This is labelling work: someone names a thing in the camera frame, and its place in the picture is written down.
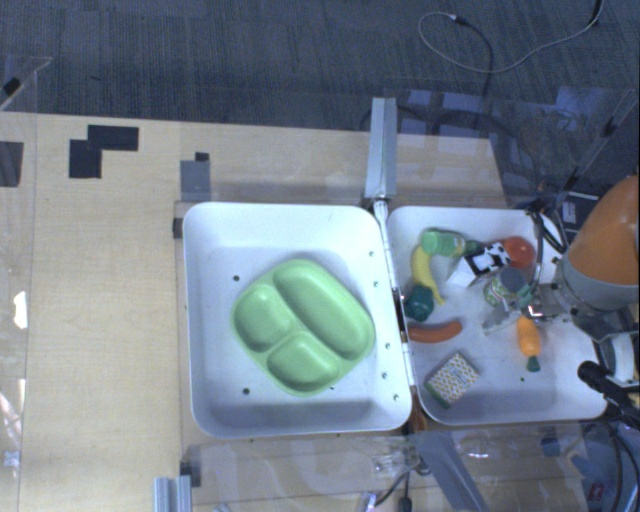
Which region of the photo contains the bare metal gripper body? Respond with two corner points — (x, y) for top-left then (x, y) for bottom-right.
(535, 281), (576, 325)

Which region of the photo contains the orange carrot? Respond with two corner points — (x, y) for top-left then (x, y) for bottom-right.
(515, 315), (543, 373)

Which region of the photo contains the green and white can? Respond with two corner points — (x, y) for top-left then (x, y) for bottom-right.
(482, 266), (530, 307)

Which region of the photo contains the orange ball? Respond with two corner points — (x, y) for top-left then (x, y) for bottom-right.
(501, 235), (538, 269)

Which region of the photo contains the black and white carton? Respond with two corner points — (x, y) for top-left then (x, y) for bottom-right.
(445, 240), (513, 289)

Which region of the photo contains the orange sausage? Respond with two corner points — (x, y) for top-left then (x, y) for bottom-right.
(406, 320), (464, 345)

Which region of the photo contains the white plastic tray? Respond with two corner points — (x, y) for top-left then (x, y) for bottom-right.
(181, 201), (414, 441)
(386, 205), (609, 428)

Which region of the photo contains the yellow patterned packet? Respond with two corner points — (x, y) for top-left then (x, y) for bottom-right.
(424, 351), (481, 410)

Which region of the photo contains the green broccoli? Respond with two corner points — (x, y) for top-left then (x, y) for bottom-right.
(403, 284), (436, 322)

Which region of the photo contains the yellow banana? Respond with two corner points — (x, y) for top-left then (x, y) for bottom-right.
(410, 244), (447, 307)

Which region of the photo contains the green plastic bottle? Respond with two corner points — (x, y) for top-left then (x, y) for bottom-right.
(419, 227), (484, 260)

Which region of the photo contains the green divided plate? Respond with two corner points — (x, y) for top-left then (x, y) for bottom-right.
(230, 258), (377, 399)

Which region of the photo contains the black cylinder on white bracket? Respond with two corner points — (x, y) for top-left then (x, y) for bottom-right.
(576, 331), (640, 407)

